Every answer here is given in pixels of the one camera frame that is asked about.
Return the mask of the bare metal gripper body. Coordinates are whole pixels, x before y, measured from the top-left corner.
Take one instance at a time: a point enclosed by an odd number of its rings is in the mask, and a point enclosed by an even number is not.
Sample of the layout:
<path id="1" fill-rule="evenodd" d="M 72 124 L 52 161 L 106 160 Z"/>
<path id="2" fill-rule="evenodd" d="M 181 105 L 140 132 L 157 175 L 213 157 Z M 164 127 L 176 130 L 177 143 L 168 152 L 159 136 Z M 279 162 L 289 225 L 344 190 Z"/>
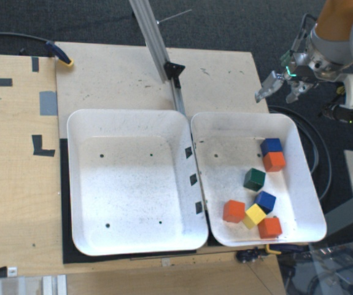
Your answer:
<path id="1" fill-rule="evenodd" d="M 318 82 L 335 82 L 347 64 L 328 60 L 319 52 L 290 52 L 287 64 L 287 80 Z"/>

